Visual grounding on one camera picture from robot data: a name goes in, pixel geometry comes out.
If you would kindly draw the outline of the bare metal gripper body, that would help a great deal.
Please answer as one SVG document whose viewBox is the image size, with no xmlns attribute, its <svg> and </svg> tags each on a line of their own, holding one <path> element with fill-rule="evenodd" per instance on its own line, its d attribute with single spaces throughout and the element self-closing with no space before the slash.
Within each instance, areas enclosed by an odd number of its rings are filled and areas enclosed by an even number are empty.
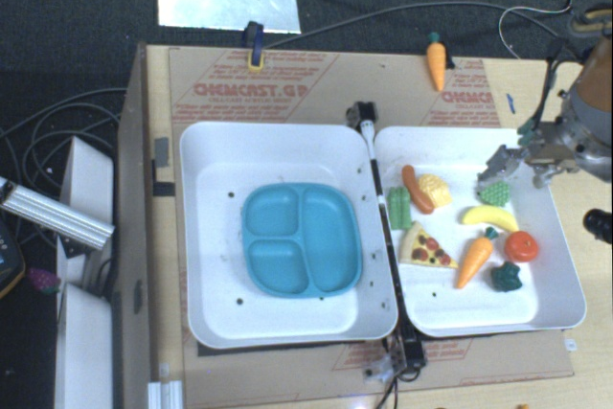
<svg viewBox="0 0 613 409">
<path fill-rule="evenodd" d="M 612 181 L 611 146 L 581 124 L 541 123 L 527 149 L 525 163 L 534 171 L 536 187 L 547 187 L 556 175 L 580 170 L 604 183 Z"/>
</svg>

